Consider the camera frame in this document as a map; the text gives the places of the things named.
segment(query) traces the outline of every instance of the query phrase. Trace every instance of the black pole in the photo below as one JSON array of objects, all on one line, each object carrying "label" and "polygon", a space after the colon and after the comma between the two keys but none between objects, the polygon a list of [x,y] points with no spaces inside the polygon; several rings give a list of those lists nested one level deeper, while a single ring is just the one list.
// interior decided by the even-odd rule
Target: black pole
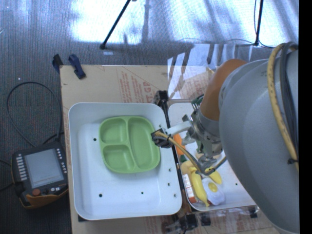
[{"label": "black pole", "polygon": [[107,35],[105,41],[100,45],[100,49],[105,49],[106,43],[107,43],[109,37],[111,36],[112,32],[114,31],[114,29],[115,29],[117,23],[119,22],[119,20],[120,20],[122,14],[125,12],[126,8],[128,7],[128,4],[130,3],[130,1],[131,1],[131,0],[127,0],[127,1],[126,1],[124,7],[122,8],[122,10],[121,10],[119,16],[118,16],[117,19],[116,19],[116,21],[115,21],[113,27],[111,28],[110,32],[108,33],[108,35]]},{"label": "black pole", "polygon": [[256,38],[255,38],[255,42],[254,42],[255,46],[259,45],[259,33],[260,33],[260,25],[261,25],[261,17],[262,17],[262,8],[263,8],[263,0],[260,0],[258,26],[257,26]]}]

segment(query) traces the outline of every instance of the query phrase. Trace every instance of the toy fried egg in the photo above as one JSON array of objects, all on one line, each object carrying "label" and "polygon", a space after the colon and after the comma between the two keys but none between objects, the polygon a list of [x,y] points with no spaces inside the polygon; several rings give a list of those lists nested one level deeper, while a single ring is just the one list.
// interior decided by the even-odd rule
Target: toy fried egg
[{"label": "toy fried egg", "polygon": [[219,205],[220,203],[225,201],[225,195],[220,187],[214,183],[212,179],[206,177],[202,179],[203,187],[207,193],[207,199],[213,205]]}]

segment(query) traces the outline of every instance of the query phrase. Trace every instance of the white tray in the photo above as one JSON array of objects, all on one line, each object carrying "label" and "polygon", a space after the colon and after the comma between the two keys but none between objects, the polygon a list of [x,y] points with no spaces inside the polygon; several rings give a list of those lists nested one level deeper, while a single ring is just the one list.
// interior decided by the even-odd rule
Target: white tray
[{"label": "white tray", "polygon": [[[191,103],[175,103],[169,107],[168,116],[170,120],[170,125],[173,127],[179,123],[182,123],[182,117],[187,114],[191,115],[193,112],[193,107]],[[186,136],[186,131],[180,133],[181,137],[184,138]],[[197,145],[196,143],[187,144],[185,146],[186,150],[189,151],[193,156],[196,154]],[[224,152],[217,158],[217,162],[220,161],[224,157]],[[214,211],[214,210],[223,210],[228,208],[239,208],[244,206],[252,206],[256,205],[256,203],[252,200],[249,194],[246,192],[245,188],[237,179],[235,173],[228,161],[225,161],[219,168],[218,172],[222,178],[222,184],[219,185],[221,190],[225,194],[225,202],[221,203],[217,206],[210,205],[206,207],[204,203],[190,203],[192,207],[198,211],[206,212],[206,211]]]},{"label": "white tray", "polygon": [[167,127],[162,109],[148,103],[77,103],[69,110],[74,203],[87,220],[172,215],[182,205],[172,149],[160,149],[150,171],[117,174],[104,164],[98,142],[101,122],[115,116],[142,116],[157,130]]}]

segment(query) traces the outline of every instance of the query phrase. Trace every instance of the gray carpet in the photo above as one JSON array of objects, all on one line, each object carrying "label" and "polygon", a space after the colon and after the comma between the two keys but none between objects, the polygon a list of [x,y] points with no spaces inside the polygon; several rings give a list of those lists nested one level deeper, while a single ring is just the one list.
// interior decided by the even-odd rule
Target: gray carpet
[{"label": "gray carpet", "polygon": [[[272,48],[299,38],[299,0],[264,0],[258,45],[260,0],[136,0],[99,48],[126,0],[0,0],[0,159],[30,148],[6,112],[10,90],[25,81],[48,86],[61,99],[59,75],[52,66],[59,54],[69,65],[203,65],[214,69],[229,58],[266,59]],[[20,130],[36,144],[57,131],[53,96],[27,84],[16,89],[9,110]],[[12,179],[0,162],[0,188]],[[71,233],[69,200],[26,210],[13,186],[0,192],[0,233]]]}]

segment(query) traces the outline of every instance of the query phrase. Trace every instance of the table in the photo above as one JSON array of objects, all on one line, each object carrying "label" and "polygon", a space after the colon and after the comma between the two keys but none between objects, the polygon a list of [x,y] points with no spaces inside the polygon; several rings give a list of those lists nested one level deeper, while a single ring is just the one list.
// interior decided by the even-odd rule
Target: table
[{"label": "table", "polygon": [[[173,224],[172,230],[176,228],[172,216],[79,221],[73,199],[68,112],[78,102],[150,103],[159,90],[167,90],[171,100],[193,99],[204,93],[212,71],[197,66],[82,65],[82,68],[86,77],[78,79],[72,66],[60,67],[72,233],[169,233],[170,224]],[[184,211],[182,207],[178,215],[183,215]],[[256,215],[252,218],[248,209],[231,208],[210,212],[210,222],[207,223],[201,214],[195,214],[198,227],[188,233],[229,234],[250,231],[248,233],[252,234],[258,233],[256,230],[259,229],[263,233],[278,233],[260,210]]]}]

